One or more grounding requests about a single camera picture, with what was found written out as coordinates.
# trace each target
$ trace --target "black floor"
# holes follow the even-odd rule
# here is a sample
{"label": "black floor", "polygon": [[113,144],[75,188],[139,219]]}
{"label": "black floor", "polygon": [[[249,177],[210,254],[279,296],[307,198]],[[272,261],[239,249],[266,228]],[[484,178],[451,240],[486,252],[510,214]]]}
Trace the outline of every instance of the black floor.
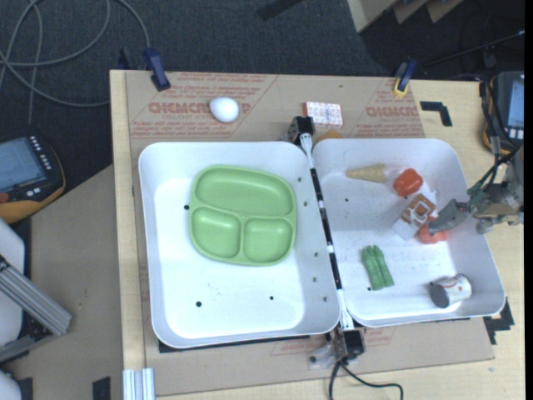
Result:
{"label": "black floor", "polygon": [[[525,63],[525,38],[519,37],[425,66],[524,29],[525,0],[466,0],[437,23],[424,8],[402,25],[393,12],[386,12],[361,34],[353,26],[346,0],[126,1],[146,24],[150,44],[169,71],[388,76],[414,58],[414,78],[468,80],[523,70]],[[0,0],[4,54],[27,5],[27,0]],[[40,61],[83,48],[106,20],[105,0],[39,0],[38,7],[43,28]],[[35,94],[30,107],[29,89],[12,72],[6,72],[0,83],[0,136],[23,130],[31,117],[32,127],[62,160],[67,189],[111,164],[109,106],[87,105],[108,100],[107,72],[117,68],[120,49],[130,47],[140,62],[146,46],[135,16],[117,0],[111,0],[110,7],[109,25],[94,47],[39,68],[35,86],[56,102]],[[11,62],[33,61],[38,25],[36,13],[30,11],[14,42]],[[31,82],[31,69],[16,69]]]}

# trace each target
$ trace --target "green plate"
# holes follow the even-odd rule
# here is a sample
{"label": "green plate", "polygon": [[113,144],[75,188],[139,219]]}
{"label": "green plate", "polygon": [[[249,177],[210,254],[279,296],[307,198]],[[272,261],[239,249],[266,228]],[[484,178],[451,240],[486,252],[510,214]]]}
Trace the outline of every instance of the green plate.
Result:
{"label": "green plate", "polygon": [[226,263],[273,265],[296,236],[296,199],[277,175],[236,166],[198,173],[189,203],[189,235],[201,254]]}

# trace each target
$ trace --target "egg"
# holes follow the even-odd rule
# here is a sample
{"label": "egg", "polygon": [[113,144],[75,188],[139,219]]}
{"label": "egg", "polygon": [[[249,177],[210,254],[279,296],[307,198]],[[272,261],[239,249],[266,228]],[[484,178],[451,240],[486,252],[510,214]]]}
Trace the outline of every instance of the egg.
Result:
{"label": "egg", "polygon": [[239,117],[239,104],[231,97],[216,97],[209,102],[209,108],[219,122],[231,123]]}

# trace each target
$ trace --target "red tomato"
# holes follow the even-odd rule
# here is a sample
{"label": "red tomato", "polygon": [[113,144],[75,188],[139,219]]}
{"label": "red tomato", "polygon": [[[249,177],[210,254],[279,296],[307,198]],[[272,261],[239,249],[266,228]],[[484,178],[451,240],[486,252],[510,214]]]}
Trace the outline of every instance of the red tomato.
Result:
{"label": "red tomato", "polygon": [[403,171],[403,173],[399,177],[396,178],[392,187],[402,197],[406,197],[411,195],[412,193],[416,193],[423,183],[424,180],[416,172],[416,170],[408,168]]}
{"label": "red tomato", "polygon": [[439,231],[431,235],[427,227],[427,223],[430,223],[431,221],[435,221],[435,218],[434,217],[427,218],[427,222],[424,225],[422,225],[420,229],[418,230],[418,237],[420,238],[421,242],[425,244],[445,242],[448,239],[448,232],[446,230]]}

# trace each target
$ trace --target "silver can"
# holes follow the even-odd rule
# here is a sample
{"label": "silver can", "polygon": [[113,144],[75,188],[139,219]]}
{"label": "silver can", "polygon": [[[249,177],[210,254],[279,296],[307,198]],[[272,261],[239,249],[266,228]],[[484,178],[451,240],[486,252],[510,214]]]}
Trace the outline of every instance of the silver can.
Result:
{"label": "silver can", "polygon": [[431,284],[431,299],[439,308],[447,308],[472,296],[470,280],[464,274],[457,274]]}

